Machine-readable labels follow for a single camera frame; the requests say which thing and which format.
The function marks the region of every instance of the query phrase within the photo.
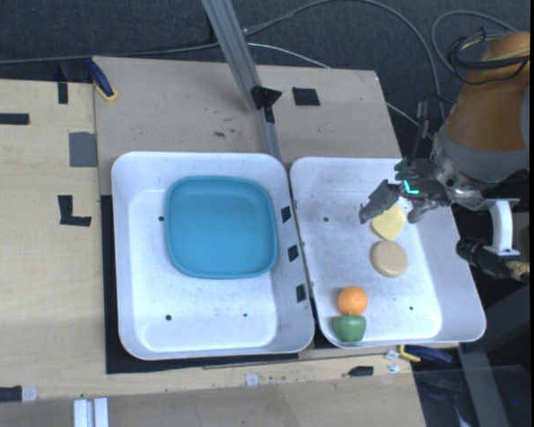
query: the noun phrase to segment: orange ball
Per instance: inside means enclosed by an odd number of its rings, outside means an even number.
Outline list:
[[[336,302],[344,315],[361,315],[368,307],[368,295],[359,286],[348,286],[340,292]]]

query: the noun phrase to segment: blue plate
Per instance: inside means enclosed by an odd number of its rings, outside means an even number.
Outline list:
[[[202,278],[250,278],[277,261],[271,198],[258,183],[195,176],[166,195],[166,241],[174,266]]]

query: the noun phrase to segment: blue clamp handle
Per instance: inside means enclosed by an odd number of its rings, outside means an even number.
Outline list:
[[[109,80],[105,73],[99,68],[94,61],[88,59],[85,61],[85,68],[93,77],[93,81],[97,84],[97,92],[103,97],[105,101],[113,101],[117,98],[117,91],[111,87]]]
[[[437,350],[435,348],[428,348],[419,345],[405,345],[404,351],[413,356],[418,356],[425,360],[431,360],[444,366],[453,362],[453,356],[450,353],[443,350]]]

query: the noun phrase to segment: white tray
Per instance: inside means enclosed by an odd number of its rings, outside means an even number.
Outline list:
[[[111,175],[118,331],[130,354],[149,360],[274,354],[297,352],[311,342],[314,320],[288,177],[276,158],[129,152],[117,159]],[[210,279],[175,268],[160,217],[170,185],[193,175],[235,176],[269,192],[279,241],[269,272]]]
[[[406,222],[396,238],[409,265],[398,278],[372,266],[369,252],[382,240],[369,222],[361,225],[360,204],[383,180],[394,182],[399,159],[305,157],[290,170],[291,189],[306,266],[322,333],[341,348],[410,343],[471,342],[485,330],[484,310],[468,264],[455,250],[459,235],[448,207]],[[408,200],[397,203],[407,213]],[[343,287],[368,293],[368,321],[361,342],[340,342],[332,320]]]

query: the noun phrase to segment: sink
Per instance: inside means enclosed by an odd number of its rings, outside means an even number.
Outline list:
[[[266,154],[137,151],[115,161],[111,179],[118,332],[131,355],[157,360],[292,353],[311,342],[303,251],[280,161]],[[236,256],[225,266],[221,259],[198,266],[192,255],[175,262],[166,204],[173,186],[182,184],[197,199],[175,203],[188,217],[174,229],[174,248],[182,255],[182,234],[193,239],[193,247],[198,233],[191,221],[201,215],[219,223],[223,236],[232,231],[237,246],[245,245],[246,222],[256,221],[252,242],[261,248],[252,256],[253,248],[230,250]],[[238,222],[231,230],[225,229],[222,209],[228,221]],[[207,227],[199,232],[212,233]]]
[[[467,262],[456,253],[457,226],[448,207],[406,222],[396,242],[408,254],[397,278],[380,275],[370,248],[382,240],[360,224],[360,204],[378,184],[395,182],[399,159],[304,157],[290,168],[295,213],[321,332],[340,348],[410,343],[473,342],[486,320]],[[407,214],[408,200],[397,205]],[[368,322],[360,342],[341,342],[332,327],[341,315],[336,297],[346,286],[365,289]]]

